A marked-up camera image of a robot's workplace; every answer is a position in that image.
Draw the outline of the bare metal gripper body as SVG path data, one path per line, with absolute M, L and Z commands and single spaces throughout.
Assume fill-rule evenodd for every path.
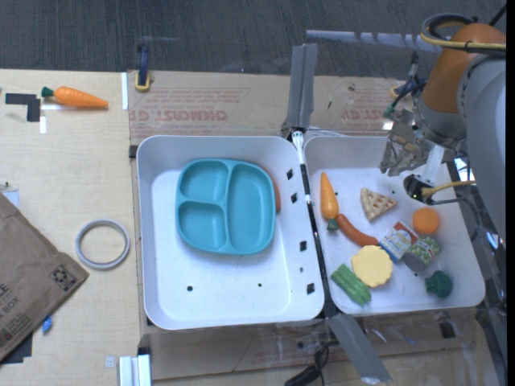
M 427 158 L 433 147 L 414 118 L 408 109 L 395 109 L 390 115 L 393 126 L 388 138 L 395 158 Z

